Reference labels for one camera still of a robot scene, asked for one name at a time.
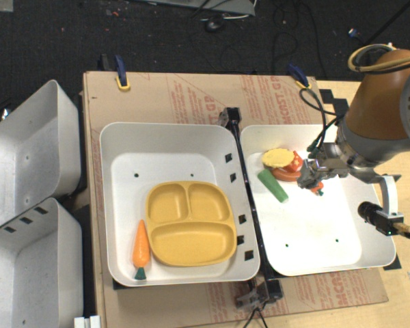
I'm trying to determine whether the white plastic tray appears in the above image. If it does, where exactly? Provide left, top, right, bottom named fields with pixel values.
left=99, top=121, right=262, bottom=288
left=240, top=124, right=398, bottom=277

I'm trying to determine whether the orange sausage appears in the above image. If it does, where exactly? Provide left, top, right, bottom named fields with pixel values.
left=271, top=167, right=302, bottom=182

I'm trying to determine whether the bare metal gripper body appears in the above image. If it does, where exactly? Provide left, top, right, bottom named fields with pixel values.
left=322, top=142, right=376, bottom=185

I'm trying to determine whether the yellow divided plate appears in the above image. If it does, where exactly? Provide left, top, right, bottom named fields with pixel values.
left=145, top=180, right=238, bottom=268

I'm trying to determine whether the red pizza slice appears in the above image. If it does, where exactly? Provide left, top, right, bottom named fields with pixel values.
left=288, top=150, right=304, bottom=172

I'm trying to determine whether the small orange carrot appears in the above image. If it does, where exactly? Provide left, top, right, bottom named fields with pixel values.
left=309, top=180, right=326, bottom=197

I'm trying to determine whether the yellow round biscuit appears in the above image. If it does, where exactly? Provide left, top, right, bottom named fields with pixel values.
left=262, top=148, right=296, bottom=168

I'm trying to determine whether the large orange carrot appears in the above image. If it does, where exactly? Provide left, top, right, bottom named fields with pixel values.
left=132, top=219, right=152, bottom=281

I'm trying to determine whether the green stick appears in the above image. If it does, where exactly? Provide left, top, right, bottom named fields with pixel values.
left=257, top=168, right=290, bottom=204

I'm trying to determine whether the brown cardboard board, red print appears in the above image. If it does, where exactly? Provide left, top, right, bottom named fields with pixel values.
left=83, top=71, right=390, bottom=328

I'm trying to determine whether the black block with thin wires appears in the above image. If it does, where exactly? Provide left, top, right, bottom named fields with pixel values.
left=218, top=107, right=243, bottom=126
left=234, top=279, right=284, bottom=311

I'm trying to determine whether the black cylinder on white bracket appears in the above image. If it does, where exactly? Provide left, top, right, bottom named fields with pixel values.
left=357, top=174, right=405, bottom=237

